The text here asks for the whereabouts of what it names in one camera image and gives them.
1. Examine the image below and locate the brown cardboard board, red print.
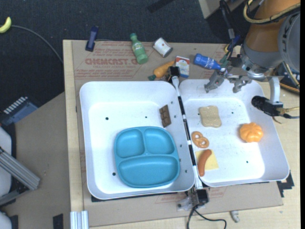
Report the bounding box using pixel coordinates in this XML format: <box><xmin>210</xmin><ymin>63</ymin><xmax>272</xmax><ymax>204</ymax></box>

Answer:
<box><xmin>71</xmin><ymin>41</ymin><xmax>285</xmax><ymax>228</ymax></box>

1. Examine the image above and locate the blue divided plate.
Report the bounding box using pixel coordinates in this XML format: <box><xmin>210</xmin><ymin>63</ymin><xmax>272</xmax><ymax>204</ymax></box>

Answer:
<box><xmin>113</xmin><ymin>126</ymin><xmax>181</xmax><ymax>188</ymax></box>

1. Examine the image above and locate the orange sausage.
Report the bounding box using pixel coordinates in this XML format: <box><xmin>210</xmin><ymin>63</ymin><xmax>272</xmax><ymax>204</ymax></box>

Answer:
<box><xmin>197</xmin><ymin>149</ymin><xmax>213</xmax><ymax>177</ymax></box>

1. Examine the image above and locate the beige bread slice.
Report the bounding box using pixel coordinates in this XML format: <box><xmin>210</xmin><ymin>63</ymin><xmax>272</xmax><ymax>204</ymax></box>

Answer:
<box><xmin>198</xmin><ymin>105</ymin><xmax>223</xmax><ymax>128</ymax></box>

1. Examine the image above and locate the green bottle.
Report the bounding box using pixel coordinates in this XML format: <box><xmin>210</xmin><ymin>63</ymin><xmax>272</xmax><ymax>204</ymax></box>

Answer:
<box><xmin>129</xmin><ymin>32</ymin><xmax>149</xmax><ymax>65</ymax></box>

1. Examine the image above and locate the blue bottle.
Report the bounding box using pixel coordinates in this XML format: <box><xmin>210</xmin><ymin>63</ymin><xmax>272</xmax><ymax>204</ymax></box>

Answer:
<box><xmin>193</xmin><ymin>53</ymin><xmax>226</xmax><ymax>72</ymax></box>

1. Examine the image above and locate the yellow cheese slice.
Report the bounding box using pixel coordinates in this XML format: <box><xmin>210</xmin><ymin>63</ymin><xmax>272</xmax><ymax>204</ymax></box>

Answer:
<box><xmin>194</xmin><ymin>149</ymin><xmax>220</xmax><ymax>172</ymax></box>

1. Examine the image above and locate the orange pretzel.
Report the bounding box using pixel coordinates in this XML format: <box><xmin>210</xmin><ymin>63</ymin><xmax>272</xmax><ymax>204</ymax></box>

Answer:
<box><xmin>191</xmin><ymin>131</ymin><xmax>210</xmax><ymax>149</ymax></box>

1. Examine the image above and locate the white and orange carton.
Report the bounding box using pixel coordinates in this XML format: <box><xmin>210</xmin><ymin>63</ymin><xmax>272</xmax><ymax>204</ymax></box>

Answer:
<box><xmin>175</xmin><ymin>55</ymin><xmax>191</xmax><ymax>79</ymax></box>

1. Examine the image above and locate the white plastic tray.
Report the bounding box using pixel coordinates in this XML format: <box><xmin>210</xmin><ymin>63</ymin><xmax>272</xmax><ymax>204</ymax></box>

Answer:
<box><xmin>178</xmin><ymin>79</ymin><xmax>290</xmax><ymax>188</ymax></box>
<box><xmin>79</xmin><ymin>81</ymin><xmax>196</xmax><ymax>200</ymax></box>

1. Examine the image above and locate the brown chocolate bar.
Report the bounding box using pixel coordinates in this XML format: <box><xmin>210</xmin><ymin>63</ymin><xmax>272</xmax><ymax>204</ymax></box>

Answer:
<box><xmin>159</xmin><ymin>104</ymin><xmax>173</xmax><ymax>128</ymax></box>

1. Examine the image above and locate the thin black and white rod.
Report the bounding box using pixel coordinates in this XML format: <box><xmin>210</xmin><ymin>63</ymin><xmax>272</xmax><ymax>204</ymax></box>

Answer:
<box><xmin>172</xmin><ymin>76</ymin><xmax>203</xmax><ymax>189</ymax></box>

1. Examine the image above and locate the black cylinder on white bracket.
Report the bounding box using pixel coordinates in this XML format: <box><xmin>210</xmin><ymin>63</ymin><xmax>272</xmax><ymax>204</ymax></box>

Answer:
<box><xmin>251</xmin><ymin>76</ymin><xmax>285</xmax><ymax>117</ymax></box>

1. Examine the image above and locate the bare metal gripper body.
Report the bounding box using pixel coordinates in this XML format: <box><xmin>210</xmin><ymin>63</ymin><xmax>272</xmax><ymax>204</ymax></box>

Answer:
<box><xmin>224</xmin><ymin>64</ymin><xmax>268</xmax><ymax>83</ymax></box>

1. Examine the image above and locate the orange carrot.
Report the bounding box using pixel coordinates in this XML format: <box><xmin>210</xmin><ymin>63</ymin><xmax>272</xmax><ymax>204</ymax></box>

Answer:
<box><xmin>148</xmin><ymin>60</ymin><xmax>176</xmax><ymax>82</ymax></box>

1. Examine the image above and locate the white can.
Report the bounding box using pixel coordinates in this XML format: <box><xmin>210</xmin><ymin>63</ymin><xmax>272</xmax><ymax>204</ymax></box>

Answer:
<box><xmin>152</xmin><ymin>37</ymin><xmax>173</xmax><ymax>58</ymax></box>

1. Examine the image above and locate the orange pumpkin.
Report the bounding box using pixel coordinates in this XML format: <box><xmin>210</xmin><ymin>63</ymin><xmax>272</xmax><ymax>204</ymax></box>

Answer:
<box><xmin>239</xmin><ymin>122</ymin><xmax>264</xmax><ymax>144</ymax></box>

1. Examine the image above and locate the yellow banana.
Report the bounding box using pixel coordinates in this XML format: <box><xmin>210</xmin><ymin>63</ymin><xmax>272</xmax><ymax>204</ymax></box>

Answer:
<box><xmin>0</xmin><ymin>16</ymin><xmax>12</xmax><ymax>34</ymax></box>

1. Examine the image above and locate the black block with thin wires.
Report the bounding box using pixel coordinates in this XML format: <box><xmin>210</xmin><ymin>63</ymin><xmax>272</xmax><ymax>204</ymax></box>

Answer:
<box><xmin>195</xmin><ymin>188</ymin><xmax>210</xmax><ymax>205</ymax></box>
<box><xmin>167</xmin><ymin>66</ymin><xmax>181</xmax><ymax>78</ymax></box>

